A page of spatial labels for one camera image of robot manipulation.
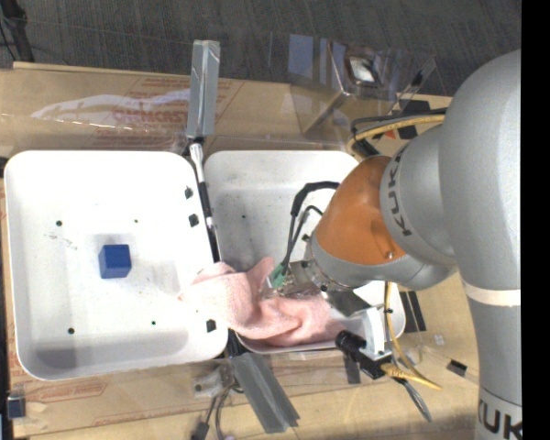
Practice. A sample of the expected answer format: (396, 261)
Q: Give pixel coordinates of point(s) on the brown cardboard board red print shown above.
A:
(73, 103)

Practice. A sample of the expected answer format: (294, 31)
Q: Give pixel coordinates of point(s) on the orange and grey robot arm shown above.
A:
(449, 209)

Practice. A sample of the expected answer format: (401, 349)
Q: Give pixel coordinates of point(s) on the black cylinder on white bracket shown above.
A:
(372, 333)

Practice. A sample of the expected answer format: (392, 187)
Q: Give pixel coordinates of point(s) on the white plastic tray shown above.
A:
(101, 310)
(256, 190)

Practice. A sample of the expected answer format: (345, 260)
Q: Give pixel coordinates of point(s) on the blue cube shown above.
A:
(114, 262)

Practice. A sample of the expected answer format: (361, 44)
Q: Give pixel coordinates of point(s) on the thin black and white rod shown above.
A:
(205, 195)

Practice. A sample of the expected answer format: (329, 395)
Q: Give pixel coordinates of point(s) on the pink cloth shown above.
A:
(243, 300)

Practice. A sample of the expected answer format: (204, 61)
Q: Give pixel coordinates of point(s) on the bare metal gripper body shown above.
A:
(300, 278)

